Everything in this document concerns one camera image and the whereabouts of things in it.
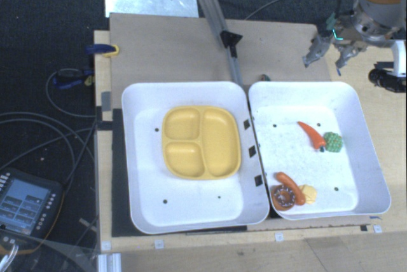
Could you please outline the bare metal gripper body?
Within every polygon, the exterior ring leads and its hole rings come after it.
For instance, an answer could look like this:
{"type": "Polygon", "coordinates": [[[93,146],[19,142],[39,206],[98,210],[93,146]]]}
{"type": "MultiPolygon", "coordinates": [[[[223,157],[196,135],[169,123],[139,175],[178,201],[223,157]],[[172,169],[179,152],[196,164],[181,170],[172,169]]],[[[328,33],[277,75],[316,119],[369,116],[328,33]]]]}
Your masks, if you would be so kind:
{"type": "Polygon", "coordinates": [[[340,46],[390,48],[399,27],[386,27],[375,21],[355,22],[353,18],[339,18],[333,28],[332,43],[340,46]]]}

